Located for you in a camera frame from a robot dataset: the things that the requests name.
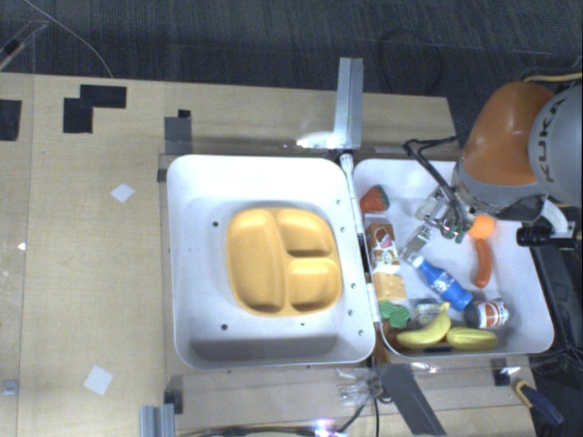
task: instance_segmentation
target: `tin can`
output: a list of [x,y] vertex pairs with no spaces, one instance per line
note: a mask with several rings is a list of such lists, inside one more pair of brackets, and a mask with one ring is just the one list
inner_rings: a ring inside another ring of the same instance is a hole
[[475,329],[490,329],[508,322],[508,309],[500,299],[490,301],[474,301],[464,310],[467,325]]
[[441,312],[441,304],[436,302],[418,302],[415,305],[415,319],[424,327],[430,324]]

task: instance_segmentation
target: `black tape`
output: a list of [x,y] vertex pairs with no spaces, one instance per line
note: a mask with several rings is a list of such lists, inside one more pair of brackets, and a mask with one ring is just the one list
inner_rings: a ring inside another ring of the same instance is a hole
[[83,108],[78,98],[66,98],[63,133],[93,133],[93,108]]
[[82,108],[126,108],[128,90],[122,86],[81,85],[80,106]]
[[0,100],[0,141],[16,141],[21,111],[20,100]]
[[166,183],[166,177],[168,176],[168,170],[165,168],[158,169],[157,182]]
[[181,391],[164,391],[164,404],[174,405],[174,414],[182,414],[184,412],[184,399]]
[[2,49],[2,51],[6,54],[6,55],[10,55],[12,54],[18,47],[20,47],[20,42],[18,42],[16,39],[12,39],[10,42],[8,42],[8,44],[6,44],[4,46],[4,48]]
[[490,361],[492,368],[492,377],[494,377],[494,384],[496,387],[506,387],[510,385],[510,374],[506,367],[506,359],[494,358]]

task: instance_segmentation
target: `plastic bottle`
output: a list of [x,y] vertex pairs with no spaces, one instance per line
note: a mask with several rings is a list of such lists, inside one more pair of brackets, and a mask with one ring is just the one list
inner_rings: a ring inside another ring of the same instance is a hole
[[429,287],[443,300],[449,301],[455,310],[464,310],[472,300],[472,293],[464,290],[445,270],[432,266],[423,256],[417,256],[412,264],[423,272]]

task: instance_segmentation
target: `black cable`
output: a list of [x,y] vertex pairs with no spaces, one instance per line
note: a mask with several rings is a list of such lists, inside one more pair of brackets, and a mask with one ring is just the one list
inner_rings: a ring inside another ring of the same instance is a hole
[[390,31],[386,31],[385,33],[383,33],[382,36],[380,36],[377,39],[377,57],[378,57],[379,67],[381,68],[381,79],[383,80],[384,88],[386,89],[386,92],[388,92],[388,93],[394,92],[394,87],[391,84],[391,80],[385,72],[386,60],[385,60],[385,53],[384,53],[384,44],[386,42],[388,42],[390,38],[395,37],[395,36],[400,36],[400,35],[409,35],[409,36],[412,36],[413,38],[417,38],[423,44],[430,47],[434,52],[435,65],[436,65],[434,77],[429,82],[427,82],[423,88],[418,89],[415,92],[407,93],[407,94],[413,94],[413,95],[417,95],[417,96],[428,96],[429,94],[431,94],[434,91],[435,87],[437,86],[437,83],[439,83],[439,81],[441,79],[441,74],[443,71],[443,61],[442,61],[441,55],[439,54],[439,50],[437,50],[437,48],[431,43],[431,41],[429,41],[428,39],[420,36],[419,34],[413,32],[413,31],[410,31],[410,30],[404,29],[404,28],[397,28],[397,29],[392,29]]
[[265,432],[278,432],[278,433],[288,433],[292,435],[299,435],[300,437],[313,437],[314,432],[312,429],[307,428],[296,428],[296,427],[230,427],[228,429],[223,429],[215,432],[194,432],[182,434],[182,437],[246,437],[247,435],[253,435],[257,433]]
[[338,429],[338,432],[344,432],[346,431],[346,429],[348,429],[348,427],[354,422],[356,421],[356,419],[361,415],[361,412],[363,412],[364,407],[366,406],[366,402],[358,409],[356,410],[356,413],[353,415],[352,418],[350,418],[347,422],[345,422],[343,424],[342,427],[340,427]]
[[[449,202],[451,202],[453,206],[455,218],[457,220],[457,225],[459,225],[460,223],[464,224],[464,227],[459,229],[461,231],[465,231],[465,219],[464,211],[462,210],[462,206],[459,202],[459,199],[455,196],[455,192],[452,189],[452,187],[449,186],[449,183],[445,181],[444,177],[442,177],[441,174],[435,169],[435,167],[431,165],[429,160],[425,158],[425,156],[423,155],[423,151],[430,147],[440,146],[442,144],[454,142],[456,139],[459,139],[462,135],[466,134],[467,132],[468,131],[462,131],[461,133],[455,136],[445,137],[443,139],[429,139],[429,140],[409,139],[403,144],[403,149],[407,153],[407,156],[413,157],[415,160],[417,160],[417,162],[419,162],[419,164],[429,172],[429,174],[439,185],[439,188],[442,189],[442,191],[445,193],[447,199],[449,200]],[[417,150],[415,150],[414,148],[412,148],[411,146],[412,144],[417,144],[421,146]]]
[[376,398],[373,398],[374,403],[374,415],[376,416],[376,432],[374,435],[379,437],[379,432],[381,430],[381,416],[379,415],[379,403],[376,402]]

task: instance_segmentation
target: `yellow plastic tray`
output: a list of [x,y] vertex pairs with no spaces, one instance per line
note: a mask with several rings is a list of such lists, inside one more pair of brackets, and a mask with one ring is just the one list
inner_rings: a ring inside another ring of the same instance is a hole
[[283,317],[329,309],[343,290],[332,230],[298,208],[252,208],[227,228],[227,267],[235,300],[248,312]]

